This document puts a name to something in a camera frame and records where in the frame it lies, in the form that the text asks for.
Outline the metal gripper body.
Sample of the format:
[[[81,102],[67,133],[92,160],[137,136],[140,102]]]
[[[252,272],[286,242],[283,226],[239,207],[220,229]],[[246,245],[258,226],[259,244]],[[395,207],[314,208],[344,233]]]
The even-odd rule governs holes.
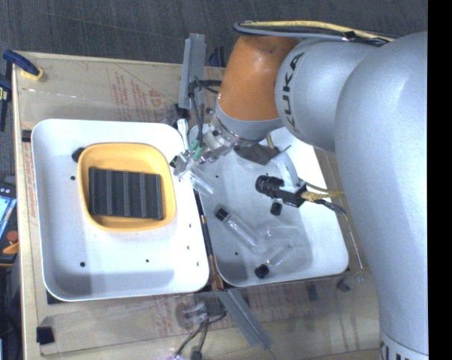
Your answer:
[[[193,160],[199,164],[214,163],[220,157],[234,150],[235,140],[229,133],[223,133],[222,127],[204,124],[195,125],[190,131],[190,150]]]

